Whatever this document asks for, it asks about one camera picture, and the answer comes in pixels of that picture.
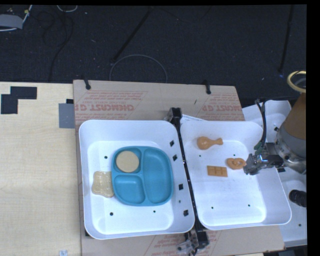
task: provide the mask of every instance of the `blue plate compartment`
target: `blue plate compartment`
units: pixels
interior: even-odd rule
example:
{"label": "blue plate compartment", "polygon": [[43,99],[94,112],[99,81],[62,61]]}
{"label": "blue plate compartment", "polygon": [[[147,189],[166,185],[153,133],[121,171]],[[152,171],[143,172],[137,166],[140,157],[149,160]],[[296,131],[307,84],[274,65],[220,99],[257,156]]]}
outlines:
{"label": "blue plate compartment", "polygon": [[[139,165],[133,172],[121,171],[116,164],[123,151],[133,152]],[[112,185],[115,196],[132,206],[157,206],[168,202],[174,192],[170,159],[159,148],[129,146],[118,149],[112,158]]]}

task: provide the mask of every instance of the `food item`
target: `food item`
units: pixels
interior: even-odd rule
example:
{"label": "food item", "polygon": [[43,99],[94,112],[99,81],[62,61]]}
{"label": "food item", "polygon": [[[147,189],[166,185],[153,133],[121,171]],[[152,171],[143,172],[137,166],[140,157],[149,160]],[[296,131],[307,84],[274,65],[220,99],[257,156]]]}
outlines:
{"label": "food item", "polygon": [[222,138],[218,138],[216,140],[210,139],[205,136],[201,136],[197,139],[196,144],[201,150],[207,150],[213,145],[222,145],[224,142]]}
{"label": "food item", "polygon": [[106,198],[114,196],[111,171],[96,171],[93,174],[92,193]]}
{"label": "food item", "polygon": [[247,165],[246,161],[242,158],[228,158],[226,160],[227,165],[233,170],[242,169]]}
{"label": "food item", "polygon": [[206,169],[209,176],[228,177],[227,167],[207,165]]}
{"label": "food item", "polygon": [[139,158],[129,150],[122,151],[115,160],[116,166],[125,173],[132,173],[139,167]]}

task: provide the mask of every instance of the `white cable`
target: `white cable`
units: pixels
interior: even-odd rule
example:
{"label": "white cable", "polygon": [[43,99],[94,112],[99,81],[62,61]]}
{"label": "white cable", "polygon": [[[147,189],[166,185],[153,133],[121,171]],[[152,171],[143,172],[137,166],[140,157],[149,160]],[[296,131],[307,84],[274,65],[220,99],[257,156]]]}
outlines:
{"label": "white cable", "polygon": [[61,12],[64,12],[64,13],[72,13],[72,12],[74,12],[74,11],[78,8],[78,5],[76,5],[75,8],[72,9],[72,10],[63,10],[63,9],[61,9],[61,8],[59,7],[59,5],[56,5],[56,7],[57,7]]}
{"label": "white cable", "polygon": [[[33,5],[33,4],[30,4],[29,9],[26,11],[26,14],[25,14],[25,16],[24,16],[24,18],[23,18],[22,24],[24,24],[25,21],[27,20],[27,18],[29,17],[30,11],[31,11],[31,8],[32,8],[32,5]],[[16,30],[16,29],[17,29],[16,27],[7,28],[7,29],[0,29],[0,32],[14,31],[14,30]]]}

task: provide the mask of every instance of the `wooden spoon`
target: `wooden spoon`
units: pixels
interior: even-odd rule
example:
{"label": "wooden spoon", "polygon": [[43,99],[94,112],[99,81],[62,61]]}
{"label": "wooden spoon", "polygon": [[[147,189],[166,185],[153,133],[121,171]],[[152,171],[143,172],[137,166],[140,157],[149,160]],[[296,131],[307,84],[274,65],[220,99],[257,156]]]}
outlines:
{"label": "wooden spoon", "polygon": [[224,142],[222,138],[218,138],[216,140],[209,139],[208,137],[201,136],[197,139],[196,144],[198,145],[199,149],[207,150],[213,145],[222,145]]}

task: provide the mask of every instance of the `brown cylinder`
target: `brown cylinder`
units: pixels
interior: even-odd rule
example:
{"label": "brown cylinder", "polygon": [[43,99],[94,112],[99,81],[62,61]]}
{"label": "brown cylinder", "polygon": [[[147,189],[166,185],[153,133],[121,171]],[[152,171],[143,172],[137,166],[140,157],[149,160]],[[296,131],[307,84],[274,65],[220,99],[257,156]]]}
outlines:
{"label": "brown cylinder", "polygon": [[293,108],[283,122],[283,126],[291,136],[306,140],[307,136],[307,112],[306,93],[303,92],[296,100]]}

